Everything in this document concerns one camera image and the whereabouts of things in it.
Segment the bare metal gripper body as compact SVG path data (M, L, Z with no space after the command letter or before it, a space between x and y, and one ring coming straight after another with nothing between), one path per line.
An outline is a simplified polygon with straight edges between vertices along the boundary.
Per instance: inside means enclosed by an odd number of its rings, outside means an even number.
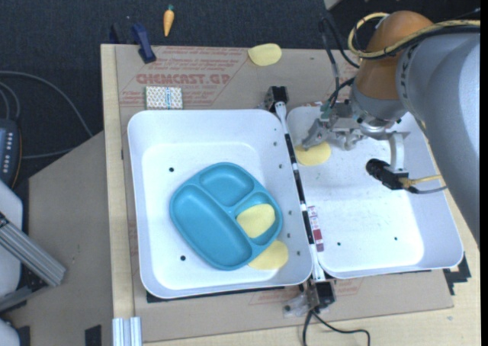
M373 114L365 110L357 101L338 103L331 110L327 122L327 136L339 138L343 133L357 133L361 139L370 137L383 140L388 137L387 131L399 120L401 111L379 110Z

